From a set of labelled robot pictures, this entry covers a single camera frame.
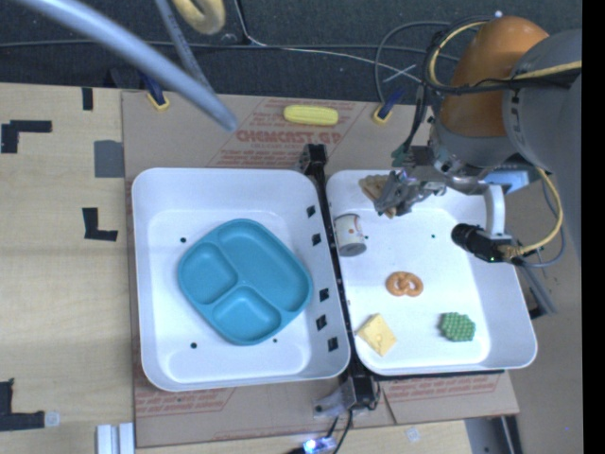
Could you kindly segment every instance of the tin can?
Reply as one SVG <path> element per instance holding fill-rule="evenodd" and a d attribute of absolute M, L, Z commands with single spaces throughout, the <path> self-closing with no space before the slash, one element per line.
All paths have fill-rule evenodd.
<path fill-rule="evenodd" d="M 359 216 L 356 214 L 346 214 L 335 218 L 334 233 L 338 254 L 342 256 L 359 255 L 367 249 L 366 238 L 361 230 Z"/>

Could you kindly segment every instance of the brown pretzel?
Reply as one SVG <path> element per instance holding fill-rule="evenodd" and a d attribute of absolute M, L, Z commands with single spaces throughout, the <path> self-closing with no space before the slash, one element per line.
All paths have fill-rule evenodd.
<path fill-rule="evenodd" d="M 394 296 L 418 296 L 423 292 L 424 285 L 416 274 L 397 271 L 387 279 L 387 289 Z"/>

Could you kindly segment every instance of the cardboard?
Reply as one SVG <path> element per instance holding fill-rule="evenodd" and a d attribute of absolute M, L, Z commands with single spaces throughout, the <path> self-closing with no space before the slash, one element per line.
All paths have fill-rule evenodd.
<path fill-rule="evenodd" d="M 406 140 L 414 109 L 396 106 L 390 121 L 378 125 L 372 121 L 375 103 L 221 96 L 240 123 L 228 133 L 184 99 L 168 96 L 170 107 L 158 112 L 145 92 L 122 94 L 137 446 L 323 433 L 334 419 L 318 417 L 314 402 L 333 392 L 338 378 L 190 393 L 164 392 L 149 383 L 140 365 L 130 187 L 140 172 L 155 166 L 297 169 L 305 144 L 326 146 L 328 176 L 341 169 L 389 169 L 390 153 Z M 288 104 L 330 106 L 338 110 L 338 123 L 312 127 L 286 122 L 282 113 Z M 414 144 L 425 144 L 427 134 L 423 125 Z M 519 411 L 507 372 L 413 377 L 381 381 L 380 386 L 377 409 L 360 412 L 353 428 Z M 342 415 L 337 428 L 345 423 Z"/>

